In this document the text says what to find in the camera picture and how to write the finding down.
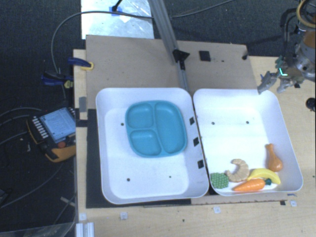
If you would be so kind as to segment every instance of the wooden table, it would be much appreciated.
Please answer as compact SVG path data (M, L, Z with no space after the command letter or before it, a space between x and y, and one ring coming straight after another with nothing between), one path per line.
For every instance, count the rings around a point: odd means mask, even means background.
M75 50L74 56L85 58L85 50ZM254 78L260 83L260 74L274 70L275 57L249 57ZM75 100L87 96L86 71L74 67ZM316 180L315 180L315 113L305 102L315 97L315 84L306 81L301 88L288 88L276 93L292 141L304 184L292 195L282 194L285 205L279 201L242 202L169 206L123 207L86 209L86 147L87 129L77 127L77 185L79 222L94 222L95 236L314 236L316 233ZM80 119L86 119L80 112ZM214 207L220 208L215 213ZM121 220L120 213L127 212L128 219Z

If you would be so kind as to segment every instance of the button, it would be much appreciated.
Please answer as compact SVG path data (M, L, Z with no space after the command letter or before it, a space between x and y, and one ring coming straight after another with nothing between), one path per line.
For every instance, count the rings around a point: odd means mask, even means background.
M66 142L65 141L61 141L57 143L58 148L64 148L66 146Z

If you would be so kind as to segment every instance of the toy carrot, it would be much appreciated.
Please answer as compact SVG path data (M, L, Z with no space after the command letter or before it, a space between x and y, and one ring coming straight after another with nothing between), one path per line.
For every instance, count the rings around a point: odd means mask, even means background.
M233 188L235 192L251 192L263 189L266 182L260 178L251 179Z

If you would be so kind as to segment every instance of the yellow banana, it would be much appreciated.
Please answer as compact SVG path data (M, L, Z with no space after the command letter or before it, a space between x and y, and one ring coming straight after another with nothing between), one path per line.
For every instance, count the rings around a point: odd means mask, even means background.
M270 178L271 181L275 184L281 183L279 176L267 168L254 169L251 172L250 176L248 176L247 181L249 181L250 179L253 179L253 178L258 178L258 177L262 177L262 178L266 178L266 179Z

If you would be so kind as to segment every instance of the multimeter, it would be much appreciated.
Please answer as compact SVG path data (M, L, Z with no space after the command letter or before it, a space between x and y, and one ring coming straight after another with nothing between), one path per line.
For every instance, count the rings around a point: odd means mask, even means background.
M66 160L76 154L75 110L62 107L38 112L27 119L34 142L52 162Z

